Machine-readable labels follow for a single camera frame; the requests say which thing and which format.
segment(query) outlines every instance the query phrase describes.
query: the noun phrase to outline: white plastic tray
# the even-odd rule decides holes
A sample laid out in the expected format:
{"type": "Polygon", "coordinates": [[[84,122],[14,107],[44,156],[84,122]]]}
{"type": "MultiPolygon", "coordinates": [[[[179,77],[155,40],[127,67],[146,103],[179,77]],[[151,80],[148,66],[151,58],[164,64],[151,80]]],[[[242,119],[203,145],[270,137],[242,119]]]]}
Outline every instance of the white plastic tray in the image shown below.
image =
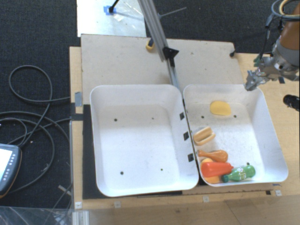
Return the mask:
{"type": "Polygon", "coordinates": [[[182,96],[171,85],[103,85],[90,94],[98,189],[106,196],[191,189],[199,174],[182,96]]]}
{"type": "Polygon", "coordinates": [[[200,149],[205,152],[225,150],[232,166],[250,163],[256,170],[256,175],[245,181],[209,185],[271,183],[287,178],[287,165],[260,89],[249,92],[243,85],[190,85],[184,90],[184,99],[192,133],[206,126],[216,133],[216,137],[200,149]],[[212,114],[210,104],[216,100],[229,103],[232,114],[212,114]]]}

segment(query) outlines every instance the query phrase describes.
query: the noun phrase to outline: black floor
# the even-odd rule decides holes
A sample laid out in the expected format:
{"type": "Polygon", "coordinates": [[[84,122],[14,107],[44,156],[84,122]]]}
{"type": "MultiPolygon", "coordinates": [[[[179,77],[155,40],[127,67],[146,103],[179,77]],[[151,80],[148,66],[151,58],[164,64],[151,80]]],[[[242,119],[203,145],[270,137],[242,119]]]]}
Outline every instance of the black floor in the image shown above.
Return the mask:
{"type": "MultiPolygon", "coordinates": [[[[258,53],[263,44],[264,23],[275,0],[154,0],[157,11],[164,14],[187,7],[162,18],[167,38],[185,38],[233,42],[240,53],[258,53]]],[[[43,114],[47,103],[24,102],[8,86],[10,73],[18,66],[33,65],[43,69],[53,85],[53,99],[69,96],[68,48],[79,46],[76,35],[76,0],[0,0],[0,120],[6,117],[31,121],[38,119],[18,113],[43,114]]],[[[273,24],[266,50],[271,49],[279,32],[273,24]]],[[[45,76],[32,69],[18,70],[12,85],[23,97],[49,99],[45,76]]],[[[52,102],[47,117],[53,120],[70,116],[69,100],[52,102]]],[[[16,122],[1,122],[0,143],[8,143],[23,134],[16,122]]],[[[68,121],[63,122],[68,133],[68,121]]],[[[59,185],[70,185],[68,141],[57,127],[47,129],[55,143],[53,164],[46,174],[31,186],[0,199],[0,206],[52,208],[62,195],[59,185]]],[[[19,175],[12,190],[34,180],[49,165],[52,157],[50,139],[36,132],[23,149],[19,175]]],[[[64,197],[58,208],[65,208],[64,197]]]]}

